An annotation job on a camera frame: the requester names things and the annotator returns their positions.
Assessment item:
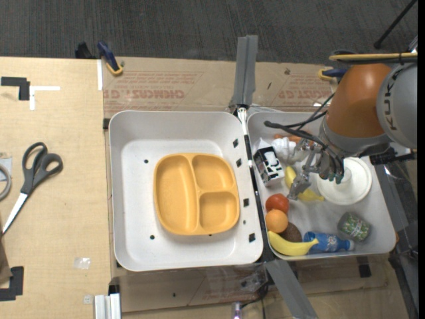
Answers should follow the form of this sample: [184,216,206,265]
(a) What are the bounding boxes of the brown cardboard board red print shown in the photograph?
[101,56,399,314]

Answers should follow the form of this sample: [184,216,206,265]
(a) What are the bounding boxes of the orange carrot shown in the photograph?
[274,134,303,144]

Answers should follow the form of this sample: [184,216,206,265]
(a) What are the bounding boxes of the black cylinder on white bracket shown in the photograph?
[369,152,416,165]

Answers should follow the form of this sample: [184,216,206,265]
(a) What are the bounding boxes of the white plastic tray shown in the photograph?
[246,111,398,261]
[108,110,265,272]

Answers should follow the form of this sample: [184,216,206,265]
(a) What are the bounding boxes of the orange divided plate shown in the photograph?
[153,153,241,236]

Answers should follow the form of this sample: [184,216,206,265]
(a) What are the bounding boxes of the small yellow banana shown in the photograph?
[284,165,325,203]

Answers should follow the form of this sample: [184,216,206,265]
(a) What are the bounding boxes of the white toy garlic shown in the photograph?
[271,137,297,164]

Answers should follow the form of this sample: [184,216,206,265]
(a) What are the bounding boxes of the green patterned can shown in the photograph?
[337,211,371,243]

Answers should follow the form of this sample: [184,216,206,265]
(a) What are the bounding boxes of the orange fruit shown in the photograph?
[265,209,289,234]

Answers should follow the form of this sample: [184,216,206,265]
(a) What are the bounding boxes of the grey tape roll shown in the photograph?
[0,162,13,201]

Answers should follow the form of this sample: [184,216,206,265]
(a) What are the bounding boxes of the large yellow banana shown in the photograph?
[267,230,320,257]

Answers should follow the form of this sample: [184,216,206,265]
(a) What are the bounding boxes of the red tomato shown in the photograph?
[265,193,290,214]

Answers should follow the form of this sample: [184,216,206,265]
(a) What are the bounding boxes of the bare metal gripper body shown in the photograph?
[293,140,345,183]

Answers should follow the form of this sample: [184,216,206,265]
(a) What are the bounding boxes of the white bowl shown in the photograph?
[316,157,373,206]

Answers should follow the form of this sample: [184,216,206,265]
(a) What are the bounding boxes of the grey-handled scissors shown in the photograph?
[1,142,64,236]

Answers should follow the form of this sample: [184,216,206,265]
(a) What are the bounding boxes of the blue bottle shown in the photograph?
[303,231,355,255]

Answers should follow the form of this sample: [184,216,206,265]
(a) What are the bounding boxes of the black and white carton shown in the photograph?
[252,137,286,187]

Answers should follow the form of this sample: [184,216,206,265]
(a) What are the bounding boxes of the brown kiwi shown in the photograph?
[280,221,303,244]

